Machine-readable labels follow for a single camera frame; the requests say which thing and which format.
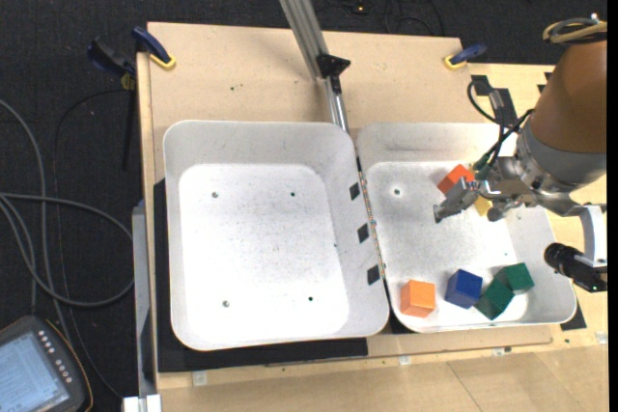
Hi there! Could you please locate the black cylinder on white bracket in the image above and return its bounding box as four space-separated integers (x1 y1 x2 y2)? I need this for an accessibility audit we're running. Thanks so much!
544 203 608 293

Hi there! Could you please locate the green cube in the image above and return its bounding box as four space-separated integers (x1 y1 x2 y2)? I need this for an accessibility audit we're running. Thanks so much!
494 261 536 296
473 278 516 321

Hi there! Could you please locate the pale wood board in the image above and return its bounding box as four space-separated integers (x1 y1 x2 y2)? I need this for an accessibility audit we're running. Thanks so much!
146 21 554 372

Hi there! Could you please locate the white plastic tray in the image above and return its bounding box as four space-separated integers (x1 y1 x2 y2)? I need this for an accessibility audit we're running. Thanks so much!
355 122 578 335
162 119 391 352

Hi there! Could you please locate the orange cube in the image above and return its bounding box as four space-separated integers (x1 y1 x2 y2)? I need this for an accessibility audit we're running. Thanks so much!
436 163 476 196
399 279 437 319

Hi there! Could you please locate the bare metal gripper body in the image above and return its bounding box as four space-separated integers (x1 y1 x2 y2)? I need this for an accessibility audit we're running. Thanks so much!
474 156 581 217

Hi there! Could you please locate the blue cube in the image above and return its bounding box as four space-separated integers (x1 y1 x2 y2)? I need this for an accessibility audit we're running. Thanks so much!
444 268 484 310

